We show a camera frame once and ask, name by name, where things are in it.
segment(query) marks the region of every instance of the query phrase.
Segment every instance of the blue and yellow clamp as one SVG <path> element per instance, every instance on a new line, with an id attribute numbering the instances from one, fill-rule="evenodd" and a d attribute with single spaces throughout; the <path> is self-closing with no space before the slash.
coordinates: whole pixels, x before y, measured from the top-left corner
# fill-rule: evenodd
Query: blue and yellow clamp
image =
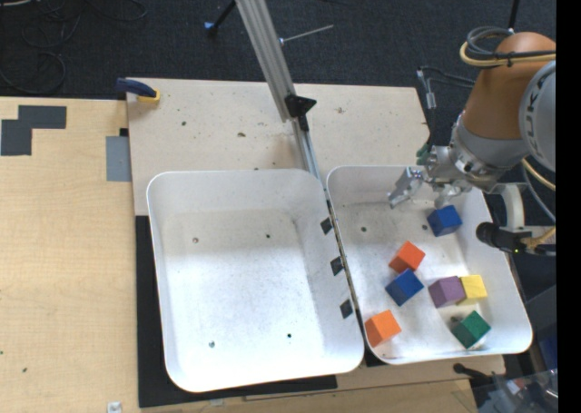
<path id="1" fill-rule="evenodd" d="M 160 91 L 153 89 L 149 85 L 135 81 L 134 79 L 125 79 L 118 77 L 115 83 L 116 92 L 135 93 L 137 101 L 142 103 L 159 103 Z"/>

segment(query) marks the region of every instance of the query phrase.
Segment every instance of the table surface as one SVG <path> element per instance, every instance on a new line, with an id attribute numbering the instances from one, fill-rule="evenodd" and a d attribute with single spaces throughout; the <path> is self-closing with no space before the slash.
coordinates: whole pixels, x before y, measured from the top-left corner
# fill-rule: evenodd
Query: table surface
<path id="1" fill-rule="evenodd" d="M 454 359 L 363 363 L 338 375 L 337 389 L 309 395 L 139 408 L 134 219 L 147 214 L 149 179 L 168 170 L 301 167 L 291 125 L 281 122 L 267 84 L 141 81 L 161 91 L 157 107 L 130 94 L 127 101 L 0 99 L 2 120 L 17 119 L 23 104 L 67 108 L 65 129 L 33 129 L 31 155 L 0 156 L 0 396 L 6 411 L 104 412 L 114 401 L 123 412 L 214 405 L 234 412 L 371 412 L 386 404 L 395 412 L 476 411 L 466 376 L 452 369 Z M 321 179 L 339 165 L 413 163 L 427 138 L 415 89 L 295 88 L 318 101 L 309 120 Z M 106 137 L 127 127 L 133 181 L 108 181 Z M 183 143 L 188 151 L 174 150 Z M 505 371 L 499 355 L 470 358 L 469 366 Z"/>

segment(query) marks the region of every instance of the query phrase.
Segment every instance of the block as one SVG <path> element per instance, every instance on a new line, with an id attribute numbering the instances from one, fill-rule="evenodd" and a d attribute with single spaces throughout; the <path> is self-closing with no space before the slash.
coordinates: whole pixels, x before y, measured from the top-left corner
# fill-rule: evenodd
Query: block
<path id="1" fill-rule="evenodd" d="M 458 276 L 436 280 L 428 286 L 428 292 L 436 308 L 454 305 L 466 298 L 464 286 Z"/>
<path id="2" fill-rule="evenodd" d="M 388 284 L 385 290 L 399 306 L 402 306 L 423 288 L 424 284 L 421 283 L 414 271 L 407 269 Z"/>
<path id="3" fill-rule="evenodd" d="M 457 305 L 470 305 L 477 303 L 481 299 L 488 296 L 487 289 L 484 286 L 484 281 L 479 274 L 470 274 L 468 276 L 460 276 L 460 282 L 464 288 L 466 297 L 457 302 Z"/>
<path id="4" fill-rule="evenodd" d="M 451 234 L 462 225 L 462 220 L 454 205 L 434 210 L 428 216 L 429 227 L 436 237 Z"/>
<path id="5" fill-rule="evenodd" d="M 365 332 L 371 347 L 376 347 L 398 335 L 401 327 L 391 310 L 385 310 L 365 321 Z"/>
<path id="6" fill-rule="evenodd" d="M 410 241 L 405 241 L 389 262 L 389 266 L 397 271 L 417 270 L 426 253 Z"/>
<path id="7" fill-rule="evenodd" d="M 489 331 L 488 323 L 476 311 L 472 311 L 452 329 L 452 334 L 468 349 Z"/>

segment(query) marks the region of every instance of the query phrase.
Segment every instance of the empty white tray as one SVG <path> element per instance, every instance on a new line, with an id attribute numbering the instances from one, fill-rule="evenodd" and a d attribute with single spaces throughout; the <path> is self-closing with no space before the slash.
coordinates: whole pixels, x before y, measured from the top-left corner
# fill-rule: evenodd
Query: empty white tray
<path id="1" fill-rule="evenodd" d="M 404 169 L 341 166 L 327 179 L 361 317 L 365 321 L 391 310 L 402 329 L 370 349 L 394 365 L 525 351 L 533 334 L 507 256 L 476 237 L 477 226 L 490 221 L 482 191 L 475 188 L 454 198 L 452 204 L 463 223 L 453 233 L 436 237 L 427 217 L 435 209 L 437 195 L 428 184 L 424 183 L 411 200 L 394 209 L 389 207 L 388 193 L 395 189 Z M 400 307 L 385 287 L 398 275 L 389 262 L 404 241 L 426 252 L 416 270 L 425 287 Z M 482 277 L 487 297 L 474 305 L 436 308 L 428 286 L 440 278 L 468 274 Z M 472 310 L 478 311 L 491 329 L 474 347 L 465 349 L 450 328 L 453 318 L 462 320 Z"/>
<path id="2" fill-rule="evenodd" d="M 364 341 L 345 270 L 331 265 L 340 252 L 314 176 L 163 172 L 147 202 L 177 386 L 204 392 L 360 364 Z"/>

